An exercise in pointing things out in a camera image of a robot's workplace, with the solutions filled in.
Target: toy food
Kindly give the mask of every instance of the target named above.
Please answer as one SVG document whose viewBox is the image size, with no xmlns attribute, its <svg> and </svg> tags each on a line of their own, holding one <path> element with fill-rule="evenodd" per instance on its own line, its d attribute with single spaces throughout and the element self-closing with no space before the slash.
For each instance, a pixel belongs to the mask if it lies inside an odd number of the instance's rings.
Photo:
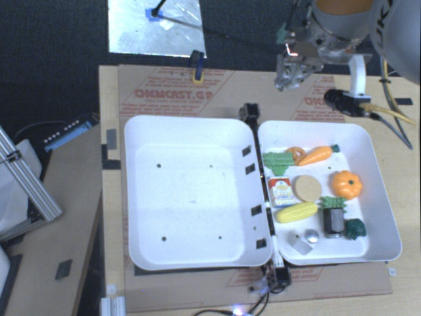
<svg viewBox="0 0 421 316">
<path fill-rule="evenodd" d="M 295 202 L 289 178 L 274 177 L 269 179 L 270 199 L 274 207 L 291 205 Z"/>
<path fill-rule="evenodd" d="M 312 176 L 299 176 L 294 183 L 294 192 L 303 201 L 316 201 L 322 195 L 322 185 Z"/>
<path fill-rule="evenodd" d="M 279 223 L 292 223 L 293 221 L 305 219 L 317 213 L 317 205 L 312 202 L 296 203 L 276 213 L 276 220 Z"/>
<path fill-rule="evenodd" d="M 295 164 L 291 152 L 268 152 L 262 156 L 264 166 L 271 169 L 275 176 L 283 176 L 288 166 Z"/>
<path fill-rule="evenodd" d="M 292 158 L 294 159 L 294 163 L 296 165 L 306 155 L 305 151 L 303 149 L 301 149 L 300 147 L 297 147 L 297 146 L 290 147 L 289 149 L 286 150 L 286 152 L 292 153 Z"/>
<path fill-rule="evenodd" d="M 366 236 L 367 231 L 364 223 L 360 219 L 351 219 L 345 223 L 347 231 L 345 235 L 353 240 L 356 240 L 359 236 Z"/>
<path fill-rule="evenodd" d="M 334 176 L 332 183 L 337 196 L 351 200 L 361 193 L 362 182 L 360 178 L 349 171 L 341 171 Z"/>
<path fill-rule="evenodd" d="M 323 226 L 328 238 L 339 238 L 345 229 L 342 208 L 325 208 Z"/>
<path fill-rule="evenodd" d="M 344 209 L 347 204 L 345 203 L 347 200 L 344 197 L 329 197 L 324 196 L 320 198 L 322 200 L 322 207 L 323 208 L 342 208 Z"/>
<path fill-rule="evenodd" d="M 306 154 L 298 163 L 298 166 L 317 163 L 323 161 L 332 155 L 332 152 L 339 152 L 339 146 L 320 146 L 314 151 Z"/>
</svg>

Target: yellow corn cob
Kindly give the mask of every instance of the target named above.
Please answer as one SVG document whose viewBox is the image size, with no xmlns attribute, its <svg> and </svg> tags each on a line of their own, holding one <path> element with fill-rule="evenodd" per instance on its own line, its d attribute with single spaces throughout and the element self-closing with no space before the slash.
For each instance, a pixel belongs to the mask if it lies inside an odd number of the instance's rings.
<svg viewBox="0 0 421 316">
<path fill-rule="evenodd" d="M 276 213 L 279 223 L 292 223 L 293 221 L 311 217 L 317 213 L 317 205 L 311 202 L 296 203 Z"/>
</svg>

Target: empty tray compartment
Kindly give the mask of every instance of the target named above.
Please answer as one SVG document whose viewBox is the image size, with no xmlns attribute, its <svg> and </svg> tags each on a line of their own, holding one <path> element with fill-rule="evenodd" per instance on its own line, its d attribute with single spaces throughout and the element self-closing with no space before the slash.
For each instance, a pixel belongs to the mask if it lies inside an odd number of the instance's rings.
<svg viewBox="0 0 421 316">
<path fill-rule="evenodd" d="M 125 127 L 129 251 L 146 270 L 257 266 L 272 253 L 253 134 L 239 120 Z"/>
</svg>

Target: green vegetable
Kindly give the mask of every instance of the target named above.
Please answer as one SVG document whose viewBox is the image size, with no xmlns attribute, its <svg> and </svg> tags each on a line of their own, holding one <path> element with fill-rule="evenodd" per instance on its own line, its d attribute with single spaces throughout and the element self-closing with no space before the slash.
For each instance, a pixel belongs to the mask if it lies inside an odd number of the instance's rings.
<svg viewBox="0 0 421 316">
<path fill-rule="evenodd" d="M 345 226 L 347 229 L 345 235 L 350 239 L 356 240 L 359 236 L 367 235 L 366 227 L 360 219 L 348 220 Z"/>
<path fill-rule="evenodd" d="M 342 208 L 344 209 L 347 204 L 345 203 L 347 200 L 344 197 L 321 197 L 322 200 L 322 207 L 323 208 Z"/>
<path fill-rule="evenodd" d="M 283 176 L 288 166 L 295 164 L 291 152 L 268 152 L 263 153 L 262 157 L 264 166 L 271 169 L 275 176 Z"/>
</svg>

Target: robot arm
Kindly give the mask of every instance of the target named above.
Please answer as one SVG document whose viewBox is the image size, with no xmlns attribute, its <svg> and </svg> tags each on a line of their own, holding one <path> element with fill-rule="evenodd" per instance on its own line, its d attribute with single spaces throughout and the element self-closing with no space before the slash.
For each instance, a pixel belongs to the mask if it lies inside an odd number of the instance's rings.
<svg viewBox="0 0 421 316">
<path fill-rule="evenodd" d="M 287 30 L 276 87 L 294 89 L 324 64 L 349 65 L 351 95 L 364 95 L 365 63 L 355 47 L 368 35 L 403 77 L 420 83 L 421 0 L 313 0 L 306 26 Z"/>
</svg>

